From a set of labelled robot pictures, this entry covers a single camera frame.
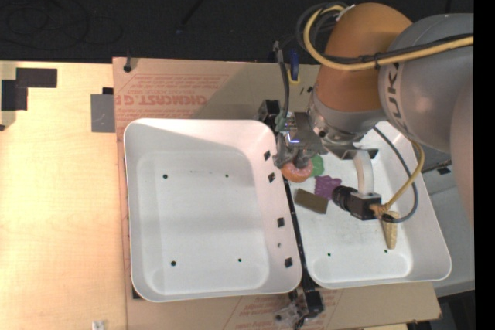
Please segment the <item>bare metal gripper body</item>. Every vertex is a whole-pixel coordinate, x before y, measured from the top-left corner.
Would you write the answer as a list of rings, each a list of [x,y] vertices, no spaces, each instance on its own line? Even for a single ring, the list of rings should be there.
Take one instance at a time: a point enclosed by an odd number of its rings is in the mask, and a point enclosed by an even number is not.
[[[332,153],[345,158],[348,151],[356,150],[363,132],[348,132],[331,126],[319,115],[313,117],[307,112],[295,112],[286,121],[286,144],[297,148],[299,154]]]

